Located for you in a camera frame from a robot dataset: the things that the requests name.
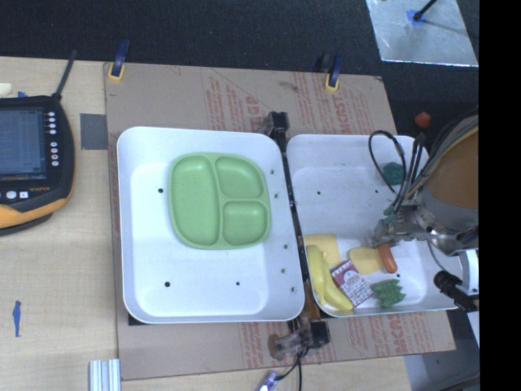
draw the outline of blue marker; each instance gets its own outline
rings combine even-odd
[[[15,320],[15,337],[20,337],[20,317],[22,311],[20,307],[22,303],[18,300],[15,301],[15,308],[13,309],[13,319]]]

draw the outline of green object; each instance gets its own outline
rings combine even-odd
[[[401,184],[403,180],[404,167],[396,162],[389,162],[383,166],[383,177],[392,186]]]
[[[376,297],[380,300],[380,305],[384,309],[392,307],[405,298],[405,294],[401,292],[402,286],[399,285],[398,279],[381,281],[371,285],[371,289],[375,292]]]
[[[186,245],[237,249],[269,233],[264,174],[244,156],[198,152],[180,156],[169,171],[173,229]]]

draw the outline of cardboard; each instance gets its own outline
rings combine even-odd
[[[108,64],[104,66],[107,77]],[[256,132],[269,112],[286,112],[296,134],[396,133],[378,77],[326,76],[228,68],[126,64],[119,82],[105,78],[116,316],[123,380],[291,365],[269,354],[286,323],[132,323],[122,299],[116,142],[136,125]],[[327,319],[331,343],[303,363],[337,362],[455,349],[444,311]]]

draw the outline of metal base plate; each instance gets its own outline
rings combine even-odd
[[[383,61],[477,67],[456,0],[366,0]]]

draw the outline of wooden table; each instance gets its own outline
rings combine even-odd
[[[0,57],[13,94],[51,95],[66,60]],[[87,390],[89,361],[118,358],[107,151],[81,150],[82,113],[105,114],[103,63],[76,61],[62,93],[76,140],[70,202],[49,221],[0,237],[0,389]],[[20,335],[12,316],[21,303]],[[402,357],[303,367],[303,389],[409,390]],[[250,390],[266,370],[124,381],[127,390]],[[277,391],[298,387],[296,370]]]

